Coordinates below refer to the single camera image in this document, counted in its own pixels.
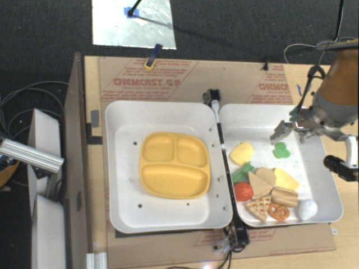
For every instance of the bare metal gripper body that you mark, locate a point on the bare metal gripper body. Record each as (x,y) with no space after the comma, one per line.
(311,123)

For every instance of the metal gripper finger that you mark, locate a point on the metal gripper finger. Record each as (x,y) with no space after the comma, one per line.
(281,132)
(307,136)

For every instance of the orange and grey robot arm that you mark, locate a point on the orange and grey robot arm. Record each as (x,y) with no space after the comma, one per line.
(340,74)

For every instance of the green toy leaf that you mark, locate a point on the green toy leaf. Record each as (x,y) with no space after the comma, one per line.
(281,150)

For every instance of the white plastic tray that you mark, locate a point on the white plastic tray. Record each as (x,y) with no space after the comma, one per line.
(126,178)
(317,172)

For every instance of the tan toy bread slice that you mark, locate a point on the tan toy bread slice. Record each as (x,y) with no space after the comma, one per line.
(267,175)

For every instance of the tan triangular toy bread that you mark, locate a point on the tan triangular toy bread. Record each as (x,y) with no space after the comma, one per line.
(258,186)

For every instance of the thin black and white rod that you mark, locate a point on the thin black and white rod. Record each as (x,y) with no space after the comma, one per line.
(222,144)

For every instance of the brown toy hot dog bun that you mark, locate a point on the brown toy hot dog bun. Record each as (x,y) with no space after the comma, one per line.
(284,197)

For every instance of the red toy tomato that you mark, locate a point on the red toy tomato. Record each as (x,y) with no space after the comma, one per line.
(243,191)

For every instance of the white toy egg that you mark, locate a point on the white toy egg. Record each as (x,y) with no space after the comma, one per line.
(307,209)

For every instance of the toy pizza slice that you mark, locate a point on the toy pizza slice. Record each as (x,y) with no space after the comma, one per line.
(258,207)

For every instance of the orange toy pretzel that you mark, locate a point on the orange toy pretzel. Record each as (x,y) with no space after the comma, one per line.
(279,212)

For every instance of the yellow divided plate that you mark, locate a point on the yellow divided plate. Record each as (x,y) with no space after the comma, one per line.
(174,178)

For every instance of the brown cardboard board red print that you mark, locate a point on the brown cardboard board red print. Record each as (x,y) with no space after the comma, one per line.
(157,80)

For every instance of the black cylinder on white bracket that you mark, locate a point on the black cylinder on white bracket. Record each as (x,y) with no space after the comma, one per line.
(340,167)

